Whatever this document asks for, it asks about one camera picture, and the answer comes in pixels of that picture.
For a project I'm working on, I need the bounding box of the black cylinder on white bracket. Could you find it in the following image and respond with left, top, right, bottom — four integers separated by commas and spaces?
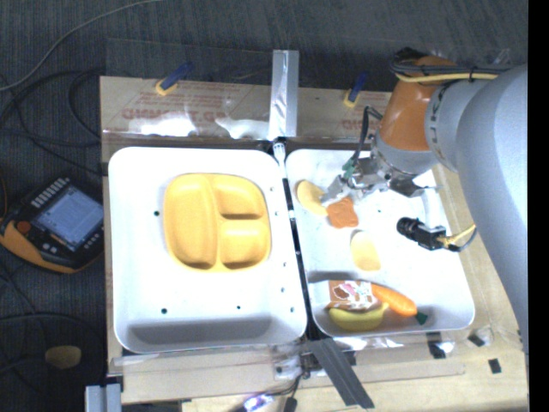
395, 179, 448, 252

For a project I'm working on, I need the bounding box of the white plastic tray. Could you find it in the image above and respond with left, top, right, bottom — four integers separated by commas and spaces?
284, 148, 477, 339
106, 145, 309, 355

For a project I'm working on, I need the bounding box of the orange carrot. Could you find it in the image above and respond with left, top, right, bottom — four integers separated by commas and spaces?
370, 282, 430, 327

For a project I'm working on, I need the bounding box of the yellow crescent toy food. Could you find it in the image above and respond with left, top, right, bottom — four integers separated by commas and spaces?
295, 179, 329, 217

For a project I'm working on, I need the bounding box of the pale yellow oval toy food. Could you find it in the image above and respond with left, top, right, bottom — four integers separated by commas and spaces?
349, 229, 383, 273

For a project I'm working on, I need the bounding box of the yellow banana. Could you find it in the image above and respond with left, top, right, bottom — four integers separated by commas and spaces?
327, 301, 390, 333

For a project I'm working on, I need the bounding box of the brown cardboard board red print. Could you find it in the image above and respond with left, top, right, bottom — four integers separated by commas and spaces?
99, 75, 494, 404

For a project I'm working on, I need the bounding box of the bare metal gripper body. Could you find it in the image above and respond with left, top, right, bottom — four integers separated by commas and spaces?
344, 154, 413, 196

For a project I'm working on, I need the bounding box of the yellow divided plate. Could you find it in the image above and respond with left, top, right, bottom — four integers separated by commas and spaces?
162, 172, 274, 273

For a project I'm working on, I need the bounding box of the yellow oval object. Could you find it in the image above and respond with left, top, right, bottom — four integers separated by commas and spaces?
44, 345, 83, 370

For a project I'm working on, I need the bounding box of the brown and white packet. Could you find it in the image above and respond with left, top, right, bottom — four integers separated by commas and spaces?
327, 279, 383, 313

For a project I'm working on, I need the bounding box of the orange toy bread slice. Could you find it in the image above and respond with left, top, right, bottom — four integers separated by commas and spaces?
325, 196, 360, 230

